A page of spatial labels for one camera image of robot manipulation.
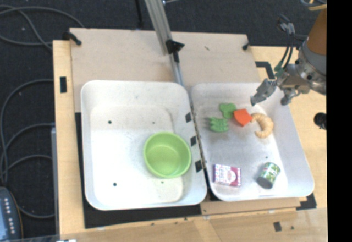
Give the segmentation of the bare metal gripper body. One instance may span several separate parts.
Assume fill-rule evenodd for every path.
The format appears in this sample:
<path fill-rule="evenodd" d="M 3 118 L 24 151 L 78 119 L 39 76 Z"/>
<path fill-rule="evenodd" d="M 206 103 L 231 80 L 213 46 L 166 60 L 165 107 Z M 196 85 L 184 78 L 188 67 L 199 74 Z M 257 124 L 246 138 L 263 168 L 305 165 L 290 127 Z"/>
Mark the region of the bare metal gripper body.
<path fill-rule="evenodd" d="M 297 93 L 308 94 L 312 90 L 326 95 L 326 76 L 309 63 L 289 64 L 277 79 L 277 85 Z"/>

